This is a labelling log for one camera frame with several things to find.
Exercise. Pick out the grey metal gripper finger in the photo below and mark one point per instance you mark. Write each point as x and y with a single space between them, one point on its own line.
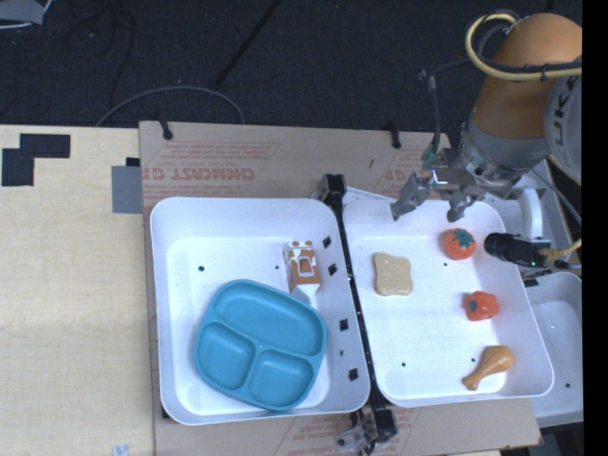
409 197
460 207

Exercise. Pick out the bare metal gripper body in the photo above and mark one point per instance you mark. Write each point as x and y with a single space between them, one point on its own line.
468 177

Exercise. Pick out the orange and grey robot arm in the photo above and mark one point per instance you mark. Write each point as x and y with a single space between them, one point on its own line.
518 93

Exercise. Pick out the orange tomato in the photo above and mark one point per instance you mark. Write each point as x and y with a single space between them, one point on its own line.
459 246

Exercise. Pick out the beige bread slice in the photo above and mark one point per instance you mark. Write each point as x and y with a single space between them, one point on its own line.
392 274

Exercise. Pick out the orange bell pepper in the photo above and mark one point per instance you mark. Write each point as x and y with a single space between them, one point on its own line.
482 307

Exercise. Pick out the thin black rod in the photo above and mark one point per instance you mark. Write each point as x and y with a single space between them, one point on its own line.
357 302

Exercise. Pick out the brown cardboard board red print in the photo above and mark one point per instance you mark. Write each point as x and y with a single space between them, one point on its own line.
285 164

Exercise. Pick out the orange and white carton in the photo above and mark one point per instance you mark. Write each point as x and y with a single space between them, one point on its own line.
302 271

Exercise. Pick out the white plastic tray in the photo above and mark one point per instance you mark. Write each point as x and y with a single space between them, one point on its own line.
427 335
223 254

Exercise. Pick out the tan chicken drumstick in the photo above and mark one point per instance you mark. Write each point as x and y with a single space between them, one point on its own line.
494 363

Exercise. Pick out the blue divided plate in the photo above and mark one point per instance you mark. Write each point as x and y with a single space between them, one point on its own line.
259 345

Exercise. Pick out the black cylinder on white bracket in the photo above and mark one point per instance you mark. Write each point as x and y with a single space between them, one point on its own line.
515 249

